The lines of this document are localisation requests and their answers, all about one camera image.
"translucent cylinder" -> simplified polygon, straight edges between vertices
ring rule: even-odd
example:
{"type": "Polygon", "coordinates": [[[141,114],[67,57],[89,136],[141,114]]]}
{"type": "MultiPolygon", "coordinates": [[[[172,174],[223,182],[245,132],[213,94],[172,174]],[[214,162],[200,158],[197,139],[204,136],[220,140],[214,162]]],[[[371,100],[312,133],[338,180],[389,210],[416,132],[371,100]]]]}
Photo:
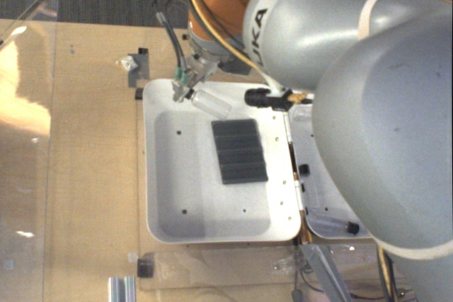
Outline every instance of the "translucent cylinder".
{"type": "Polygon", "coordinates": [[[191,100],[196,108],[215,116],[219,120],[226,120],[231,111],[230,104],[202,90],[196,91],[191,100]]]}

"white band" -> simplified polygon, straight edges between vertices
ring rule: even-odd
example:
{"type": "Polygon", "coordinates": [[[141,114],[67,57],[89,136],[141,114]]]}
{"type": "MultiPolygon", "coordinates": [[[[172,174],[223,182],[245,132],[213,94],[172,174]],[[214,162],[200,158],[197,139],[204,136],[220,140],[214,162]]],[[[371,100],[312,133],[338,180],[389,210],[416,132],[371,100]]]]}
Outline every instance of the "white band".
{"type": "Polygon", "coordinates": [[[359,18],[359,40],[362,40],[369,36],[369,22],[371,20],[371,12],[373,11],[374,5],[378,0],[367,0],[362,8],[359,18]]]}
{"type": "Polygon", "coordinates": [[[382,240],[377,239],[375,236],[373,236],[373,238],[380,247],[385,249],[386,252],[408,260],[438,260],[440,258],[453,255],[453,239],[436,247],[409,249],[385,243],[382,240]]]}

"yellow cable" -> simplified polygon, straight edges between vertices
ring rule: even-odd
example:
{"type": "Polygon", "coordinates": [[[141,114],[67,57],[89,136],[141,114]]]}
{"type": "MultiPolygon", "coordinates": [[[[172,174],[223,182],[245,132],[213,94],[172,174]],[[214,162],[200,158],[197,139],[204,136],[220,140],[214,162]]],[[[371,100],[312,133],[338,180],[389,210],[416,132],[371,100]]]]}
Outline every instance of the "yellow cable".
{"type": "Polygon", "coordinates": [[[220,42],[227,50],[229,50],[232,54],[234,54],[237,58],[243,61],[245,64],[249,65],[251,68],[255,69],[259,74],[265,74],[261,69],[258,68],[256,64],[254,64],[248,57],[240,53],[235,47],[230,45],[215,29],[212,27],[210,22],[206,19],[205,15],[203,14],[200,6],[197,3],[197,0],[191,0],[195,11],[197,12],[198,16],[202,20],[202,22],[206,25],[206,28],[211,32],[211,34],[215,37],[216,40],[220,42]]]}

